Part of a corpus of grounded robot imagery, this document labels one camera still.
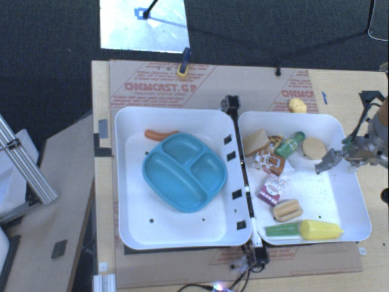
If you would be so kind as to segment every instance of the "white tray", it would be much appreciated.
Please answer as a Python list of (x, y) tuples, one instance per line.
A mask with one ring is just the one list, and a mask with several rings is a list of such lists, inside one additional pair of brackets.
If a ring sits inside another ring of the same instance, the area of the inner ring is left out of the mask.
[[(225, 163), (227, 182), (217, 196), (195, 213), (167, 204), (142, 175), (145, 153), (158, 142), (147, 129), (179, 130), (208, 145)], [(217, 110), (128, 107), (115, 117), (119, 188), (119, 233), (134, 249), (238, 246), (251, 236), (249, 211), (232, 119)], [(224, 139), (231, 141), (224, 144)], [(227, 160), (235, 152), (236, 158)], [(241, 190), (241, 197), (233, 192)]]
[[(242, 139), (254, 131), (264, 128), (267, 135), (293, 136), (302, 131), (306, 137), (316, 137), (327, 149), (341, 149), (345, 138), (339, 121), (326, 114), (292, 114), (246, 112), (239, 118)], [(303, 208), (298, 219), (310, 218), (337, 223), (345, 231), (340, 238), (323, 241), (308, 241), (301, 237), (267, 237), (264, 228), (275, 222), (271, 206), (255, 196), (256, 188), (265, 180), (264, 173), (251, 168), (252, 157), (246, 158), (247, 176), (252, 193), (256, 226), (263, 240), (273, 245), (296, 245), (317, 242), (354, 242), (369, 237), (371, 223), (355, 173), (349, 173), (349, 163), (342, 161), (331, 170), (317, 175), (313, 161), (303, 156), (300, 149), (288, 161), (295, 169), (290, 177), (281, 200), (296, 198)]]

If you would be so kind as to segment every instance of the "bread slice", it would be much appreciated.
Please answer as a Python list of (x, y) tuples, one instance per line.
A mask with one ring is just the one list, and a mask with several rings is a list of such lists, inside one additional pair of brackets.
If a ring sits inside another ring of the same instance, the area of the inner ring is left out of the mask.
[(265, 129), (259, 129), (243, 139), (244, 155), (246, 157), (252, 156), (269, 146), (269, 143)]

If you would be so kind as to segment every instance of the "round bread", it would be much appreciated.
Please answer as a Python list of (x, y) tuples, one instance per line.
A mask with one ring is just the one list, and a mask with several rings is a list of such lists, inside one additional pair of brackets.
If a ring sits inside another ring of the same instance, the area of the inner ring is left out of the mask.
[(307, 137), (301, 147), (304, 155), (313, 160), (321, 159), (327, 152), (324, 143), (315, 137)]

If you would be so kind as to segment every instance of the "wooden table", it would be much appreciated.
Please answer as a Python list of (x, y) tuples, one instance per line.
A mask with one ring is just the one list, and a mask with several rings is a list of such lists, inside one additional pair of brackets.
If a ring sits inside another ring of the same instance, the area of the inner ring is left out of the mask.
[[(378, 90), (388, 95), (388, 80), (380, 72), (309, 70), (312, 87), (320, 113), (330, 114), (340, 121), (346, 135), (353, 131), (363, 106), (358, 93)], [(94, 104), (94, 133), (98, 133), (100, 119), (110, 118), (109, 63), (92, 63)], [(326, 94), (327, 104), (322, 99)], [(100, 139), (100, 147), (111, 147), (111, 126), (108, 135)], [(361, 273), (326, 274), (319, 276), (284, 277), (251, 280), (246, 291), (386, 291), (389, 286), (388, 206), (380, 199), (381, 191), (388, 187), (388, 171), (381, 166), (363, 166), (357, 171), (360, 187), (371, 219), (370, 237), (359, 243), (366, 255), (361, 257)], [(101, 275), (115, 273), (114, 210), (112, 202), (112, 159), (95, 158), (95, 197), (97, 208), (97, 257), (108, 264)], [(146, 287), (125, 291), (176, 291), (181, 287)], [(186, 291), (198, 291), (188, 288)]]

